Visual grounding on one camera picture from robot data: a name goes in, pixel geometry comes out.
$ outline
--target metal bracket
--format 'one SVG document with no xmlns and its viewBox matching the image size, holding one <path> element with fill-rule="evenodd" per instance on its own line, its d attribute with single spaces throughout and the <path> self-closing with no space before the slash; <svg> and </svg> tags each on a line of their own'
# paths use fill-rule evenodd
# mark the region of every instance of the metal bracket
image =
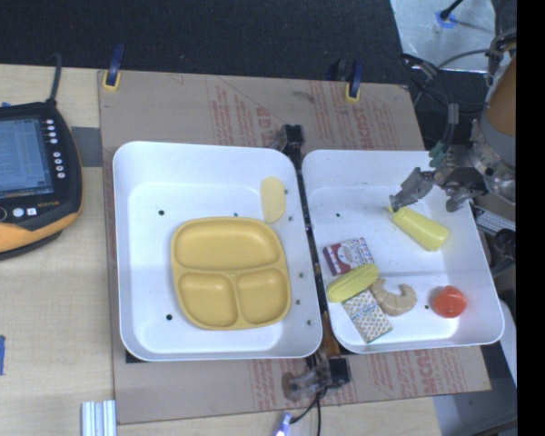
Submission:
<svg viewBox="0 0 545 436">
<path fill-rule="evenodd" d="M 322 358 L 317 365 L 301 375 L 283 375 L 282 392 L 290 401 L 298 401 L 318 392 L 339 389 L 350 381 L 351 372 L 347 360 L 343 357 Z"/>
<path fill-rule="evenodd" d="M 82 436 L 115 436 L 115 401 L 83 402 L 81 405 Z"/>
</svg>

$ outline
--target blue clamp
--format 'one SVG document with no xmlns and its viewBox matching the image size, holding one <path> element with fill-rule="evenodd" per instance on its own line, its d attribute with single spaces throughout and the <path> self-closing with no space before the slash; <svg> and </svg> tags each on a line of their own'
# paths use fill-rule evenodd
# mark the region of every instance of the blue clamp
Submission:
<svg viewBox="0 0 545 436">
<path fill-rule="evenodd" d="M 450 14 L 446 19 L 442 19 L 441 12 L 436 12 L 436 21 L 442 29 L 452 29 L 456 26 L 456 16 Z"/>
<path fill-rule="evenodd" d="M 349 104 L 355 104 L 360 100 L 361 83 L 362 83 L 362 64 L 359 60 L 355 60 L 352 65 L 352 71 L 346 73 L 347 60 L 340 58 L 329 67 L 329 71 L 325 75 L 327 81 L 347 81 L 345 85 L 345 101 Z"/>
<path fill-rule="evenodd" d="M 116 91 L 119 87 L 119 80 L 121 79 L 121 73 L 119 67 L 124 58 L 124 45 L 117 44 L 113 48 L 113 54 L 111 55 L 111 63 L 109 69 L 105 71 L 103 77 L 103 89 L 108 91 Z"/>
<path fill-rule="evenodd" d="M 355 60 L 352 66 L 352 74 L 349 77 L 348 83 L 345 86 L 345 102 L 348 104 L 356 104 L 361 98 L 362 84 L 362 64 L 359 60 Z"/>
</svg>

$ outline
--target yellow plate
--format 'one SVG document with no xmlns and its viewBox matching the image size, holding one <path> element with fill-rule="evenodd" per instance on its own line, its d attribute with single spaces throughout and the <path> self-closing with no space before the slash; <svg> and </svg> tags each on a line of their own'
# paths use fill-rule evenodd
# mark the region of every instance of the yellow plate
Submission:
<svg viewBox="0 0 545 436">
<path fill-rule="evenodd" d="M 256 328 L 289 311 L 291 285 L 281 241 L 259 220 L 191 220 L 173 233 L 170 254 L 180 307 L 201 328 Z"/>
</svg>

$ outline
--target yellow corn cob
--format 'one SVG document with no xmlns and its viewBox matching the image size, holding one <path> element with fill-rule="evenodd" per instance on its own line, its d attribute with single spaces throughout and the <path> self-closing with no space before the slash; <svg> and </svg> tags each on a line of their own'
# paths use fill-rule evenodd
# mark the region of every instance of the yellow corn cob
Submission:
<svg viewBox="0 0 545 436">
<path fill-rule="evenodd" d="M 329 302 L 343 302 L 365 291 L 378 279 L 378 267 L 374 263 L 357 266 L 327 286 Z"/>
</svg>

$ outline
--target white tray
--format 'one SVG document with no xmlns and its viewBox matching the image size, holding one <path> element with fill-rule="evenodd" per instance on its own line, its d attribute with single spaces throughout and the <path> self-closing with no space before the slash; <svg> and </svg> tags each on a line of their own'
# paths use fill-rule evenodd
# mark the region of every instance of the white tray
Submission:
<svg viewBox="0 0 545 436">
<path fill-rule="evenodd" d="M 322 326 L 294 167 L 271 149 L 134 142 L 114 156 L 114 198 L 121 337 L 145 361 L 304 357 Z M 271 224 L 281 240 L 292 290 L 275 324 L 209 331 L 189 322 L 172 282 L 170 241 L 182 223 L 208 216 L 262 220 L 261 181 L 275 176 L 286 212 Z"/>
<path fill-rule="evenodd" d="M 322 248 L 363 237 L 386 286 L 407 283 L 418 297 L 411 311 L 388 317 L 391 332 L 369 344 L 362 341 L 341 304 L 330 302 L 334 335 L 352 352 L 485 344 L 496 342 L 502 335 L 502 310 L 469 206 L 448 213 L 447 197 L 438 187 L 411 206 L 450 230 L 437 252 L 422 249 L 391 222 L 386 210 L 389 195 L 400 191 L 400 184 L 416 166 L 428 170 L 428 163 L 426 152 L 319 150 L 303 160 L 302 174 L 325 284 L 335 278 Z M 455 319 L 441 318 L 428 307 L 431 293 L 447 284 L 460 289 L 468 300 L 465 312 Z"/>
</svg>

